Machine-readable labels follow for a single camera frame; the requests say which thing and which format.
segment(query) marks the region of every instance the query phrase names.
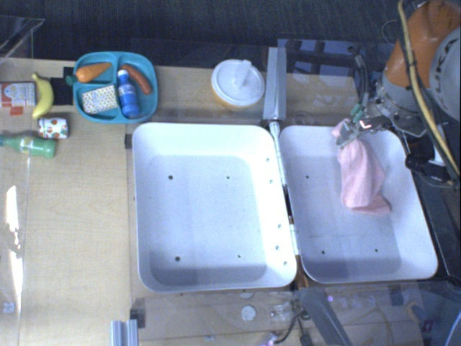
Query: blue divided tray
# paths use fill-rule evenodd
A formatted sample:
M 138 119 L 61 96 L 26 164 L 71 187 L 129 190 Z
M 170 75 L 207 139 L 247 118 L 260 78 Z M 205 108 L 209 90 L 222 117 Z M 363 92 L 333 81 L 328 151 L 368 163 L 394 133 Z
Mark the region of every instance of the blue divided tray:
M 157 77 L 152 63 L 147 58 L 139 54 L 120 51 L 103 51 L 98 53 L 89 53 L 80 57 L 73 68 L 73 73 L 75 74 L 77 69 L 81 66 L 102 62 L 109 62 L 112 66 L 89 83 L 82 84 L 81 82 L 76 81 L 73 84 L 74 103 L 80 114 L 88 120 L 100 123 L 140 123 L 150 118 L 156 111 L 158 104 Z M 152 87 L 152 92 L 149 95 L 145 95 L 140 90 L 136 81 L 131 81 L 136 88 L 140 107 L 140 117 L 133 119 L 125 117 L 122 114 L 120 104 L 119 107 L 115 109 L 107 110 L 98 114 L 85 113 L 83 110 L 81 95 L 84 92 L 109 86 L 110 84 L 114 84 L 115 89 L 117 89 L 117 71 L 123 64 L 129 64 L 136 68 L 142 73 L 142 75 L 144 75 L 144 77 L 146 77 Z

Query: sausage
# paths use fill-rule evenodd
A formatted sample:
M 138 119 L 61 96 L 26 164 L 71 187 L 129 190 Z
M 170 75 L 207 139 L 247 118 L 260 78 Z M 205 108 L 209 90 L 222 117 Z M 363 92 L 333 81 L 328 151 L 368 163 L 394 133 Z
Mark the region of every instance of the sausage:
M 123 64 L 120 68 L 125 69 L 128 72 L 130 78 L 136 81 L 144 95 L 149 95 L 152 92 L 152 87 L 149 84 L 149 81 L 146 77 L 144 77 L 144 75 L 142 75 L 141 72 L 139 72 L 139 70 L 129 64 Z

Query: yellow banana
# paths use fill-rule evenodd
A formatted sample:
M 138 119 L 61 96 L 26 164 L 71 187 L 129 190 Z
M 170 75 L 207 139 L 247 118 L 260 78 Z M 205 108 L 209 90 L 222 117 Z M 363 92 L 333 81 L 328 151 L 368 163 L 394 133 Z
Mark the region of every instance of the yellow banana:
M 46 79 L 40 78 L 36 73 L 32 75 L 38 87 L 38 101 L 32 112 L 32 118 L 37 119 L 47 114 L 55 101 L 55 95 L 51 83 Z

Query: pink towel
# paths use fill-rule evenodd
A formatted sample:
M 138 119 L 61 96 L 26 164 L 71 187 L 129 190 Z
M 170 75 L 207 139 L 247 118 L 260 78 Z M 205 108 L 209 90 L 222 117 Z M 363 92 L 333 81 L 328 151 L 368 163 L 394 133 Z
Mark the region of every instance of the pink towel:
M 332 134 L 338 138 L 342 122 Z M 356 138 L 338 151 L 341 165 L 341 202 L 357 213 L 384 215 L 390 205 L 381 195 L 384 171 L 370 146 Z

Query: white bottle cap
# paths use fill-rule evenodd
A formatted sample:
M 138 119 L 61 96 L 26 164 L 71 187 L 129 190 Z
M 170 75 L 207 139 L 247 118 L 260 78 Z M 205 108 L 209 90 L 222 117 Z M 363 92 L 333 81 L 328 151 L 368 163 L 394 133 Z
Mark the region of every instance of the white bottle cap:
M 256 104 L 264 94 L 264 79 L 250 61 L 231 59 L 219 63 L 211 76 L 219 98 L 233 108 Z

